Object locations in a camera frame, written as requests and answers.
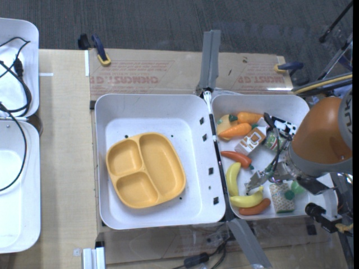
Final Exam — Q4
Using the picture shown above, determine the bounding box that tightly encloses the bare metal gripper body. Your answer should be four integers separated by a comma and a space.
264, 161, 298, 183

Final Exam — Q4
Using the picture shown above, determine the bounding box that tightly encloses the yellow banana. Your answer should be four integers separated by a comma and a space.
225, 161, 242, 197
229, 185, 265, 208

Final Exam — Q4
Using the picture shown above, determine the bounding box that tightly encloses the orange sausage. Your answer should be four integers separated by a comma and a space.
238, 197, 272, 216

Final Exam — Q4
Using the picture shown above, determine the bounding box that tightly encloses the red-orange carrot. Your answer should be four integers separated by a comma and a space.
220, 150, 255, 170

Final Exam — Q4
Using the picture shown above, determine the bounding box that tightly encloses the patterned carton with green cap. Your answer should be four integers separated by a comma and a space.
269, 182, 296, 214

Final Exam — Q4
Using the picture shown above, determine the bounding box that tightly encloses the green and white can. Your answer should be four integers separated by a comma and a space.
263, 129, 287, 152

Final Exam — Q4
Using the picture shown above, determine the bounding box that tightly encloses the orange and white carton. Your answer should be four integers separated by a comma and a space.
234, 125, 268, 156

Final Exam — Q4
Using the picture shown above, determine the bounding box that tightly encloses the black and white carton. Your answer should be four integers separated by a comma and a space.
269, 115, 297, 136

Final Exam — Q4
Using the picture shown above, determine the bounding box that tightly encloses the orange carrot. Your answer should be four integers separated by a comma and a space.
229, 111, 265, 125
218, 122, 253, 140

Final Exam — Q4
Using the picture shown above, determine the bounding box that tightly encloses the thin black and white rod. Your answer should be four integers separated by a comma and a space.
202, 90, 234, 221

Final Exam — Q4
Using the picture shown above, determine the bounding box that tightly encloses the yellow toy fruit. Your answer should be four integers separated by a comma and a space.
216, 114, 234, 135

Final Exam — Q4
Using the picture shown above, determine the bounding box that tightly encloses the white plastic tray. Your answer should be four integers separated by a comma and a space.
0, 119, 42, 254
0, 17, 40, 118
210, 94, 339, 221
94, 93, 227, 230

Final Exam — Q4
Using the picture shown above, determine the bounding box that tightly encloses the yellow divided plate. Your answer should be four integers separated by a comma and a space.
105, 132, 187, 210

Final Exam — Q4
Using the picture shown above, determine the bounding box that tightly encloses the brown cardboard board red print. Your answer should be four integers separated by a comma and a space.
88, 48, 339, 265

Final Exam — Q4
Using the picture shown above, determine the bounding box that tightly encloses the black cylinder on white bracket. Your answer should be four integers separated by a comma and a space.
296, 176, 344, 234

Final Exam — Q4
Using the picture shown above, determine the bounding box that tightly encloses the black block with thin wires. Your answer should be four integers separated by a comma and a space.
183, 252, 210, 268

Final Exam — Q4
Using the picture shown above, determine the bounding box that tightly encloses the black cable with plug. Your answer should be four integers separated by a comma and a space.
0, 36, 33, 193

